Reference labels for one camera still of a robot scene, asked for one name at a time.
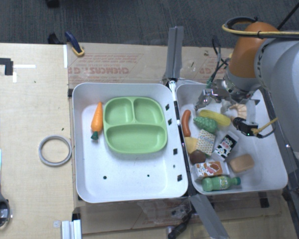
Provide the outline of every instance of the light wood surface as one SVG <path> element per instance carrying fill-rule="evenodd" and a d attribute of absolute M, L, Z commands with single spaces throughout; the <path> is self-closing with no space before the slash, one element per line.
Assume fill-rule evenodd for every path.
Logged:
<path fill-rule="evenodd" d="M 0 57 L 14 64 L 36 65 L 16 69 L 17 81 L 4 75 L 0 65 L 1 191 L 9 200 L 13 218 L 0 229 L 0 239 L 58 239 L 57 221 L 70 221 L 74 209 L 72 162 L 60 167 L 43 164 L 40 142 L 49 135 L 71 137 L 68 74 L 63 45 L 3 44 Z M 51 141 L 43 153 L 59 161 L 66 147 Z M 280 211 L 248 219 L 224 220 L 233 239 L 295 239 L 295 229 L 286 202 L 277 198 Z M 166 228 L 83 235 L 87 239 L 165 239 Z M 202 224 L 190 224 L 179 239 L 209 238 Z"/>

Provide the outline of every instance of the gray ring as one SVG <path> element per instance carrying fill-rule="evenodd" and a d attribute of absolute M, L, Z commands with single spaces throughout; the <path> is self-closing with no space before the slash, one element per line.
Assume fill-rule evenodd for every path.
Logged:
<path fill-rule="evenodd" d="M 69 153 L 68 153 L 68 155 L 67 155 L 67 157 L 66 157 L 65 159 L 63 159 L 63 160 L 60 161 L 60 162 L 51 162 L 51 161 L 46 160 L 46 159 L 43 157 L 43 155 L 42 155 L 42 147 L 43 147 L 44 144 L 45 144 L 47 141 L 49 141 L 49 140 L 61 140 L 61 141 L 63 141 L 63 142 L 68 146 L 68 148 L 69 148 Z M 56 135 L 56 134 L 54 134 L 54 135 L 47 136 L 46 138 L 44 138 L 44 139 L 41 141 L 41 143 L 40 143 L 40 145 L 39 145 L 39 157 L 40 157 L 41 161 L 42 161 L 44 164 L 48 165 L 48 166 L 60 166 L 60 165 L 65 164 L 65 163 L 70 159 L 71 154 L 72 154 L 72 147 L 71 147 L 71 143 L 70 143 L 70 141 L 69 141 L 68 139 L 66 139 L 65 137 L 61 136 L 61 135 Z"/>

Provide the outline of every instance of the toy carrot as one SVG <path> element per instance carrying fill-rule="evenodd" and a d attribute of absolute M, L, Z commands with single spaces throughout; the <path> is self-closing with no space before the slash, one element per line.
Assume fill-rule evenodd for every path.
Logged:
<path fill-rule="evenodd" d="M 103 128 L 103 109 L 102 109 L 102 103 L 99 102 L 91 122 L 91 129 L 93 131 L 91 139 L 93 140 L 99 139 L 98 132 L 101 131 L 102 128 Z"/>

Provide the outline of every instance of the green plate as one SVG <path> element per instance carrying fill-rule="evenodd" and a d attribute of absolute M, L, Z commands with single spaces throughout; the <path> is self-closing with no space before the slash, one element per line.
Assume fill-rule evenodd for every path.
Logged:
<path fill-rule="evenodd" d="M 146 97 L 109 100 L 103 110 L 108 146 L 124 154 L 157 152 L 167 143 L 165 116 L 159 103 Z"/>

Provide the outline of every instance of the gray floor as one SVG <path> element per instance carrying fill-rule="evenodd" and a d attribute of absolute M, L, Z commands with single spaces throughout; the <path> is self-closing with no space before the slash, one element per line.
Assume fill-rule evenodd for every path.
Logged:
<path fill-rule="evenodd" d="M 277 27 L 299 0 L 0 0 L 0 42 L 47 43 L 55 32 L 65 42 L 71 31 L 80 42 L 167 45 L 170 27 L 184 26 L 184 46 L 222 47 L 237 37 L 221 25 L 236 16 L 257 16 Z M 281 30 L 299 30 L 299 9 Z"/>

